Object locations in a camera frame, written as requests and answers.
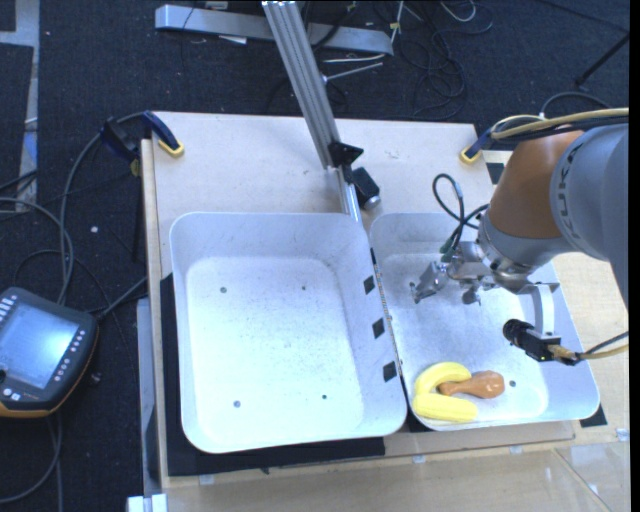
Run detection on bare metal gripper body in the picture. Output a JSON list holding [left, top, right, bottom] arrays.
[[446, 241, 542, 296]]

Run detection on white plastic tray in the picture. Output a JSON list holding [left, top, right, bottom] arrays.
[[168, 211, 409, 455], [369, 212, 601, 433]]

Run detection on yellow banana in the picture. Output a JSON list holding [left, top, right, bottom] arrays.
[[413, 361, 474, 397]]

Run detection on brown chicken drumstick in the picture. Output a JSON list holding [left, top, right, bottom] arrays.
[[437, 369, 506, 400]]

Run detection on pale wood board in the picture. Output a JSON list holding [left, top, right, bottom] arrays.
[[148, 110, 579, 490]]

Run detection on black cylinder on white bracket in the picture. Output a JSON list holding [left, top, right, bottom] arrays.
[[502, 281, 563, 363]]

